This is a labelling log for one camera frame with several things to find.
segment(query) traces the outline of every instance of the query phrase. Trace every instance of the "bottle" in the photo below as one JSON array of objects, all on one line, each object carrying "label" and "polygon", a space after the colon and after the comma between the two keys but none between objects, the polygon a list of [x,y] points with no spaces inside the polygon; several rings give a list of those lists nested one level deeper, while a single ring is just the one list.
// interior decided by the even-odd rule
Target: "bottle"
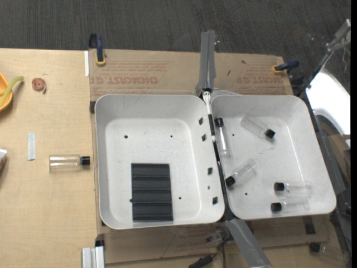
[{"label": "bottle", "polygon": [[295,212],[303,209],[310,209],[310,203],[306,197],[289,198],[271,204],[271,210],[273,213]]},{"label": "bottle", "polygon": [[223,119],[216,118],[214,123],[216,125],[216,140],[219,155],[221,157],[230,157],[231,149],[228,141],[228,132],[227,128],[224,126]]},{"label": "bottle", "polygon": [[285,181],[283,183],[276,182],[274,190],[278,195],[286,197],[310,197],[312,194],[312,185],[303,181]]},{"label": "bottle", "polygon": [[260,137],[268,137],[269,139],[272,139],[275,135],[275,132],[257,117],[244,115],[240,124],[242,127],[252,131]]},{"label": "bottle", "polygon": [[90,165],[90,157],[79,155],[51,155],[50,170],[80,170],[82,166]]},{"label": "bottle", "polygon": [[249,159],[239,167],[234,169],[231,173],[231,176],[225,179],[227,186],[232,186],[234,184],[241,185],[245,181],[249,180],[251,177],[256,174],[255,168],[257,163],[253,159]]},{"label": "bottle", "polygon": [[329,243],[309,244],[310,251],[316,254],[321,260],[333,262],[335,264],[347,264],[350,260],[350,255],[347,251],[339,247],[332,246]]}]

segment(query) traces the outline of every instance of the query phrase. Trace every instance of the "glass vial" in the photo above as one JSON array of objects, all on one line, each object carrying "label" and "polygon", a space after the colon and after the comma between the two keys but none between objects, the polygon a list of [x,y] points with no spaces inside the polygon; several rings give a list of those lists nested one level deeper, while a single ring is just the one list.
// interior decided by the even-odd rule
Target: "glass vial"
[{"label": "glass vial", "polygon": [[310,203],[306,197],[284,199],[271,204],[271,210],[273,213],[296,212],[304,209],[310,209]]},{"label": "glass vial", "polygon": [[226,185],[232,186],[234,184],[243,184],[245,181],[249,180],[256,174],[256,167],[257,163],[253,159],[249,159],[234,169],[231,176],[225,179]]},{"label": "glass vial", "polygon": [[274,190],[278,195],[286,197],[310,197],[312,194],[312,185],[303,181],[285,181],[276,182]]},{"label": "glass vial", "polygon": [[309,244],[310,251],[316,254],[321,260],[333,262],[336,264],[347,264],[350,260],[350,255],[347,251],[339,247],[330,245],[329,243],[316,243]]},{"label": "glass vial", "polygon": [[90,165],[90,157],[79,155],[51,155],[50,170],[80,170],[82,166]]},{"label": "glass vial", "polygon": [[242,127],[252,131],[260,137],[268,137],[269,139],[272,139],[275,135],[275,132],[257,117],[244,115],[240,124]]},{"label": "glass vial", "polygon": [[230,157],[231,149],[228,141],[227,128],[224,126],[222,118],[216,118],[214,120],[216,125],[216,140],[220,156]]}]

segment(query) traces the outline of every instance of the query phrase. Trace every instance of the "black bottle cap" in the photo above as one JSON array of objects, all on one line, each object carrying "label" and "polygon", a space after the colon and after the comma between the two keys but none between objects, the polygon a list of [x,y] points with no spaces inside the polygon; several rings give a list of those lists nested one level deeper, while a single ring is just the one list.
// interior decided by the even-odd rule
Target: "black bottle cap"
[{"label": "black bottle cap", "polygon": [[216,126],[218,127],[223,127],[224,123],[223,123],[223,119],[222,118],[216,118],[214,119],[214,123],[216,124]]},{"label": "black bottle cap", "polygon": [[90,157],[81,157],[80,158],[81,165],[90,165]]},{"label": "black bottle cap", "polygon": [[273,130],[271,130],[271,129],[268,129],[268,130],[265,132],[265,135],[266,135],[268,138],[272,139],[272,138],[274,137],[274,135],[275,135],[275,132],[274,132]]},{"label": "black bottle cap", "polygon": [[284,183],[275,183],[274,190],[277,192],[282,192],[285,189]]},{"label": "black bottle cap", "polygon": [[235,179],[232,176],[229,176],[225,179],[225,183],[227,186],[231,186],[235,184]]},{"label": "black bottle cap", "polygon": [[272,212],[280,212],[282,209],[281,203],[272,203]]},{"label": "black bottle cap", "polygon": [[320,251],[321,245],[316,242],[311,242],[309,245],[310,251],[318,253]]}]

